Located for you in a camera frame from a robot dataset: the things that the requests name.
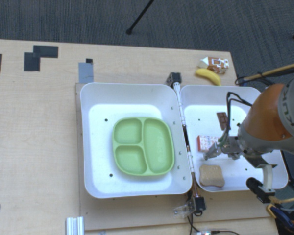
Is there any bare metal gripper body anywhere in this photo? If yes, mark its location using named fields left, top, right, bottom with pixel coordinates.
left=220, top=135, right=248, bottom=160

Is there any red and white carton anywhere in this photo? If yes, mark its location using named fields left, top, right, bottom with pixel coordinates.
left=196, top=135, right=220, bottom=153

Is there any tan bread slice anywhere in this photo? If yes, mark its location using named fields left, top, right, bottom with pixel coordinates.
left=198, top=164, right=226, bottom=188

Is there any white plastic tray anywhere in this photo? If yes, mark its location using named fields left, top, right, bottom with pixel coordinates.
left=180, top=84, right=290, bottom=193
left=79, top=82, right=193, bottom=199

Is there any brown biscuit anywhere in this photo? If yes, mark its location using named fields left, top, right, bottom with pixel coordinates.
left=216, top=112, right=229, bottom=131

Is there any thin black and white rod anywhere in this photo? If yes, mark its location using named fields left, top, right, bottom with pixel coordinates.
left=174, top=82, right=199, bottom=198

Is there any green divided plate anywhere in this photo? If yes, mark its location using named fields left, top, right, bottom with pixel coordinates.
left=112, top=116, right=175, bottom=177

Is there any yellow banana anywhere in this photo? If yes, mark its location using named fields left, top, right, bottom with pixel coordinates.
left=195, top=68, right=222, bottom=86

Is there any brown and white milk carton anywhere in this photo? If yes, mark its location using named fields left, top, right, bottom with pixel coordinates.
left=198, top=56, right=230, bottom=75

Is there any black cylinder on white bracket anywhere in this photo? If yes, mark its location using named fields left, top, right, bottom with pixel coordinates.
left=245, top=164, right=278, bottom=204

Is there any black block with wires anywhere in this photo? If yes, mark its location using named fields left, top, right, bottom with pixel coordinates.
left=165, top=72, right=182, bottom=86
left=193, top=196, right=207, bottom=213

